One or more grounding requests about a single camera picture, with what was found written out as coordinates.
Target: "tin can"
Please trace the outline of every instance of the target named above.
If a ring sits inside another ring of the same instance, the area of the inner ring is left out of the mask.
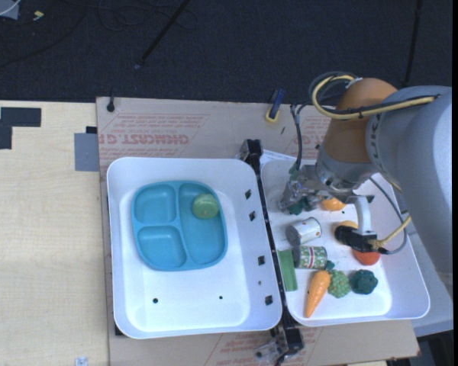
[[[295,268],[315,268],[323,270],[327,264],[325,247],[299,246],[292,249]]]
[[[314,217],[291,223],[285,228],[285,235],[290,245],[300,246],[322,236],[322,228]]]

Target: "blue plate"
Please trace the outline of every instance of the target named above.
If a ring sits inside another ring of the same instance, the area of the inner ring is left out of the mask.
[[[212,194],[219,205],[215,217],[197,218],[193,201]],[[206,268],[227,251],[227,230],[221,203],[210,187],[197,181],[163,181],[136,191],[131,219],[140,257],[162,271]]]

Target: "orange carrot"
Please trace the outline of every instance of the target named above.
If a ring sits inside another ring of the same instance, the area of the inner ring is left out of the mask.
[[[308,289],[305,317],[311,316],[316,306],[321,302],[322,297],[326,294],[326,290],[330,284],[331,276],[326,270],[319,270],[314,274]]]

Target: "white tray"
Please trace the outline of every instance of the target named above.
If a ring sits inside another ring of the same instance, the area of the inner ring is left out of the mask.
[[[131,227],[134,193],[144,185],[175,180],[199,181],[218,196],[227,252],[216,265],[157,271],[137,252]],[[256,331],[278,323],[282,303],[256,175],[248,164],[236,159],[126,157],[110,165],[107,187],[114,320],[126,336]]]
[[[347,205],[342,211],[330,212],[315,209],[300,213],[298,216],[283,213],[278,208],[278,201],[289,179],[289,169],[293,163],[287,160],[273,160],[265,163],[262,168],[263,190],[276,249],[291,248],[285,237],[287,225],[297,220],[314,217],[321,223],[322,236],[306,245],[325,247],[328,259],[335,264],[334,268],[347,275],[359,269],[373,271],[379,283],[369,295],[350,292],[345,297],[338,299],[330,294],[325,294],[312,316],[306,318],[304,316],[306,292],[311,275],[315,270],[297,268],[295,273],[298,289],[285,293],[290,314],[304,326],[329,326],[387,319],[417,319],[424,316],[429,310],[430,300],[409,241],[400,252],[393,255],[382,255],[374,265],[364,266],[352,256],[350,247],[338,242],[333,233],[333,226],[341,221],[357,222],[353,205]],[[373,177],[395,201],[392,187],[380,175]],[[391,204],[371,181],[362,185],[357,193],[375,195],[370,204],[370,215],[378,239],[384,239],[400,225],[400,219]],[[402,240],[403,233],[400,233],[385,247],[393,250],[401,244]]]

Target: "green ball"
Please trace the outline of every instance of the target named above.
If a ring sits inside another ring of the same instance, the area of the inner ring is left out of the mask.
[[[219,203],[212,194],[199,194],[192,204],[193,215],[201,220],[214,218],[219,213]]]

